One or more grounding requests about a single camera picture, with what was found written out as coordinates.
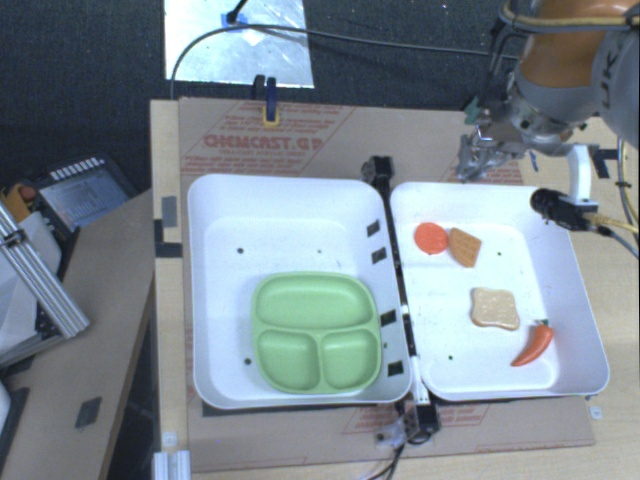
metal sheet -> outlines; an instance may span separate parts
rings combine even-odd
[[[196,37],[226,26],[240,0],[164,0],[167,79],[183,49]],[[238,22],[305,28],[302,0],[249,0]],[[225,32],[189,52],[176,80],[251,84],[256,75],[276,77],[282,87],[313,88],[306,36],[256,30]]]

black carpet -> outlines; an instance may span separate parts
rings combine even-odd
[[[486,50],[503,1],[303,0],[309,28],[474,50]],[[149,101],[169,94],[163,31],[163,0],[0,0],[0,184],[102,151],[148,188]],[[485,67],[482,57],[326,39],[312,39],[310,53],[316,88],[281,99],[459,109]],[[248,96],[244,86],[176,89]]]

tomato slice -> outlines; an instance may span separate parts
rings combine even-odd
[[[413,235],[416,245],[427,254],[439,254],[449,246],[447,232],[433,222],[423,222]]]

green divided plate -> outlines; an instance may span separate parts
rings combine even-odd
[[[251,324],[258,368],[276,389],[344,393],[378,376],[378,313],[369,289],[354,277],[271,275],[253,294]]]

bread slice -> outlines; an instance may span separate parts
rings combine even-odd
[[[449,232],[449,250],[453,257],[465,267],[475,266],[482,241],[461,229],[452,228]]]
[[[475,288],[471,320],[480,327],[495,326],[515,331],[520,327],[516,300],[508,290]]]

